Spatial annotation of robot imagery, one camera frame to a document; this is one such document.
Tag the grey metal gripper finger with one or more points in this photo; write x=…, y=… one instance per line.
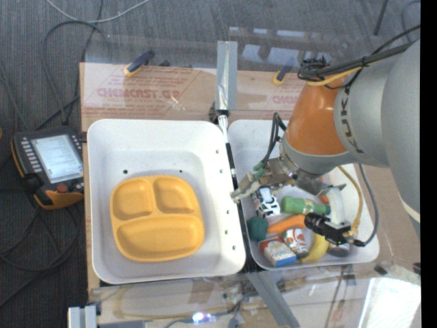
x=244, y=184
x=262, y=186

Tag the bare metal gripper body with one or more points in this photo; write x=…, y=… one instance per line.
x=277, y=174

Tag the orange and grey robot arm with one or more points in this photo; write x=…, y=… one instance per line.
x=372, y=115

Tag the white black cow-print carton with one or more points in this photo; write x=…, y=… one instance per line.
x=268, y=205

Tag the green bottle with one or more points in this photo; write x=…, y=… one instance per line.
x=295, y=205

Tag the thin black and white rod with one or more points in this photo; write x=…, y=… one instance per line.
x=229, y=149

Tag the white plastic tray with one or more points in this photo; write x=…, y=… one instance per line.
x=153, y=142
x=251, y=142

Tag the orange carrot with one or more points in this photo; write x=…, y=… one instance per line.
x=286, y=225

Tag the orange toy food piece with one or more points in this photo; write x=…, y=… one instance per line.
x=323, y=199

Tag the red and white can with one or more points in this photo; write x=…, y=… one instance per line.
x=295, y=240

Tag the red white blue carton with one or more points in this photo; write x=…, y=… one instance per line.
x=278, y=251

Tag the yellow banana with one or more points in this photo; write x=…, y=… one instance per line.
x=319, y=249

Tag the silver can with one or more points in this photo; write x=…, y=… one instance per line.
x=338, y=249

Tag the yellow divided plate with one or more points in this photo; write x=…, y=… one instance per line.
x=157, y=231

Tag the brown cardboard board red print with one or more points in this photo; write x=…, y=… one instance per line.
x=143, y=91

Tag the black cylinder on white bracket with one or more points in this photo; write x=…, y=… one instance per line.
x=336, y=231

